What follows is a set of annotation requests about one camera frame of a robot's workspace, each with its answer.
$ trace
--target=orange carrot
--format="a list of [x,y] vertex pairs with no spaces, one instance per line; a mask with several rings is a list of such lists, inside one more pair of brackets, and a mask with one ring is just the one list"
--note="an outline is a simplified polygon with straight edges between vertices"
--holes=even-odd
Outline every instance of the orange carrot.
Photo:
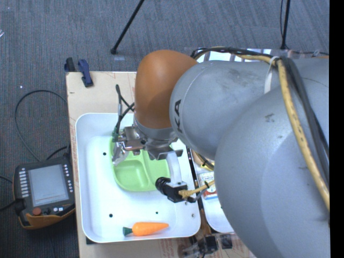
[[167,223],[140,221],[135,223],[132,228],[123,227],[123,234],[124,236],[130,233],[133,233],[135,236],[151,235],[166,227],[168,227]]

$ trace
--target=table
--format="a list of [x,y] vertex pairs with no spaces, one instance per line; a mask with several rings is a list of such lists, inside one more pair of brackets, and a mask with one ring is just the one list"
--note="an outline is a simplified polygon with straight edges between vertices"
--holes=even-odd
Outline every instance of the table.
[[[182,250],[191,246],[189,238],[173,238],[116,243],[87,243],[82,229],[80,184],[78,179],[78,161],[75,125],[85,113],[116,113],[118,96],[116,84],[121,94],[131,104],[134,102],[136,72],[90,72],[94,85],[85,87],[80,72],[66,73],[69,129],[71,140],[71,158],[74,171],[75,206],[77,219],[78,247],[81,258],[94,257],[184,257]],[[202,236],[202,230],[196,237]],[[249,249],[235,235],[231,234],[233,247],[219,249],[208,257],[249,258],[253,257]]]

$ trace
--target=gray carpet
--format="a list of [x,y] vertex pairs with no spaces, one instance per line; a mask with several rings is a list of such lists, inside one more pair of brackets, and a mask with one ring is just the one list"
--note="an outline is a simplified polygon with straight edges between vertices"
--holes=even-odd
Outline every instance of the gray carpet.
[[[68,57],[75,64],[86,59],[92,71],[136,71],[158,49],[190,55],[198,47],[282,44],[287,0],[282,18],[282,0],[145,0],[117,54],[111,54],[139,1],[0,0],[0,175],[12,179],[17,165],[36,161],[18,136],[14,111],[33,90],[66,97]],[[285,43],[299,52],[329,54],[329,0],[291,0]],[[21,102],[18,127],[38,158],[68,144],[67,115],[64,101],[49,92]],[[0,179],[0,207],[12,198],[11,183]],[[1,211],[0,257],[78,257],[75,216],[27,231],[13,206]]]

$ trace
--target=yellow cable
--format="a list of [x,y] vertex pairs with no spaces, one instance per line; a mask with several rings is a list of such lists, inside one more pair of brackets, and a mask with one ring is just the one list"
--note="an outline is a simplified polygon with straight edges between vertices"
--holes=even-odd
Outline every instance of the yellow cable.
[[194,193],[198,193],[198,192],[202,191],[203,189],[209,188],[214,183],[215,183],[215,180],[212,180],[211,182],[208,183],[208,186],[205,184],[205,185],[202,185],[201,187],[196,188],[194,190],[185,190],[185,189],[183,189],[183,190],[178,191],[178,194],[181,195],[183,199],[186,199],[186,198],[190,197]]
[[285,108],[287,110],[291,126],[293,128],[294,134],[296,136],[296,139],[301,149],[301,152],[303,154],[303,157],[307,163],[308,169],[329,211],[329,191],[322,176],[320,175],[319,168],[312,156],[311,150],[308,146],[306,136],[304,134],[301,123],[299,121],[297,112],[294,108],[293,101],[291,98],[291,93],[288,86],[288,80],[286,77],[285,66],[281,60],[277,61],[277,66],[278,66],[279,80],[281,84],[283,100],[284,100]]

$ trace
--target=gray screen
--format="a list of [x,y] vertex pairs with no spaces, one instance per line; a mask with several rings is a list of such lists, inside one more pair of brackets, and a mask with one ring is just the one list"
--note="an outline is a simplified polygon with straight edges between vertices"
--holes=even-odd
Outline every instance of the gray screen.
[[68,199],[61,164],[28,171],[33,206],[45,205]]

